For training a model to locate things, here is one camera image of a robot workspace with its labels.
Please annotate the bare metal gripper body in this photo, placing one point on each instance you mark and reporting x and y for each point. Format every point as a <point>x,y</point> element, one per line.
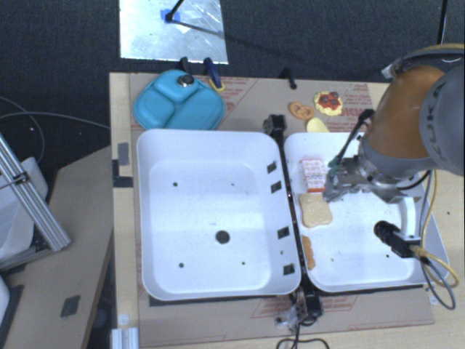
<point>357,178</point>

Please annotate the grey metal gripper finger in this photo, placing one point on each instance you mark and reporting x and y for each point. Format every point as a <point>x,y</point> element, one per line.
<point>346,192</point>
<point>328,193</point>

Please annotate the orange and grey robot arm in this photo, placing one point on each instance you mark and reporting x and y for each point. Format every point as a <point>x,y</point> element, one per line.
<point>403,122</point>

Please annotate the tan toast bread slice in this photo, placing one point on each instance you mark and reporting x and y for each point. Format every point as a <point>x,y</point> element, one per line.
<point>315,211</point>

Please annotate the white and orange carton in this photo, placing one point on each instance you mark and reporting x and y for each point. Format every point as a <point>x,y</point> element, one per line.
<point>312,173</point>

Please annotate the thin black rod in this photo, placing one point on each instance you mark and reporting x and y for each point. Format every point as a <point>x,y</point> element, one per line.
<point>290,198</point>

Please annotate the white plastic tray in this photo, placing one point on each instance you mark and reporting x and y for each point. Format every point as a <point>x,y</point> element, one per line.
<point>363,245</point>
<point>203,213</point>

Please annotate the orange-brown long biscuit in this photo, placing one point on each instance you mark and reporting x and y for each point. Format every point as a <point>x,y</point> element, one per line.
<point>309,253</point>

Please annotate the pale yellow oval chip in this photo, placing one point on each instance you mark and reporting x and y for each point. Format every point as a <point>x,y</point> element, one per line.
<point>316,126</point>

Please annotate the yellow and red pizza slice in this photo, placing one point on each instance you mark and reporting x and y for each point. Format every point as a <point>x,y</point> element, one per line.
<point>328,104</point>

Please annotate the orange pretzel biscuit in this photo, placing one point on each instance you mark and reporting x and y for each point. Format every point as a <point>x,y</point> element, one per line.
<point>301,111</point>

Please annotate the brown cardboard board red print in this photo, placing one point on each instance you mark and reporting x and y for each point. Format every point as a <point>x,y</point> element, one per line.
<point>254,96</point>

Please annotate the blue divided plate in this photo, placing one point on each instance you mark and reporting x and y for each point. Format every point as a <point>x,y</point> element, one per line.
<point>170,105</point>

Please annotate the black cylinder on white bracket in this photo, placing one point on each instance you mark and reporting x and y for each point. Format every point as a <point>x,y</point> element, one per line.
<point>394,236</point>

